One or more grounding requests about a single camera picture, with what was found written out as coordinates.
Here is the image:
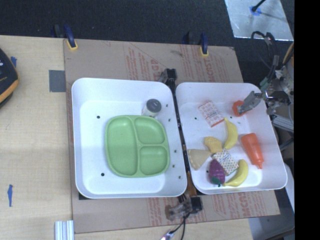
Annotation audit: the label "thin black and white rod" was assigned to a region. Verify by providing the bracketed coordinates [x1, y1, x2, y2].
[170, 78, 194, 198]

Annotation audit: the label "orange bottle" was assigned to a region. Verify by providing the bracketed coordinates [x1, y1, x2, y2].
[240, 132, 265, 170]

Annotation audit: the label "brown cardboard board red print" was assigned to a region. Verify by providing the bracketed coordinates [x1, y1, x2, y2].
[62, 38, 281, 234]

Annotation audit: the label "black block with thin wires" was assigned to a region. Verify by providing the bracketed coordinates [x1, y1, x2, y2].
[189, 196, 203, 214]
[164, 68, 178, 84]

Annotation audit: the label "green divided plate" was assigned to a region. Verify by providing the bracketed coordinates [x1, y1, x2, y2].
[104, 114, 171, 179]

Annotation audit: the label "purple grapes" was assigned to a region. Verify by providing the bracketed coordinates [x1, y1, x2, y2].
[207, 158, 226, 186]

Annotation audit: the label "orange and white packet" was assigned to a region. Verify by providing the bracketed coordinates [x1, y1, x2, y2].
[211, 148, 240, 177]
[198, 100, 225, 129]

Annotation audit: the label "white plastic tray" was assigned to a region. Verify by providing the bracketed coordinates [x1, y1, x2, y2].
[71, 77, 188, 200]
[174, 82, 289, 196]

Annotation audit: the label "yellow bread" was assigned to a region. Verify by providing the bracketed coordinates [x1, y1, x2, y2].
[203, 136, 224, 155]

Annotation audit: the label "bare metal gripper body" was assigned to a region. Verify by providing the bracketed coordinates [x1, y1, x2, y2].
[260, 64, 295, 106]

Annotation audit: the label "small pale jar grey lid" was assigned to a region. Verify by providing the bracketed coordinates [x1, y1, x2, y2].
[141, 98, 162, 119]

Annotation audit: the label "yellow banana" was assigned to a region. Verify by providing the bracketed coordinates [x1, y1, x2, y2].
[222, 117, 239, 151]
[222, 158, 250, 188]

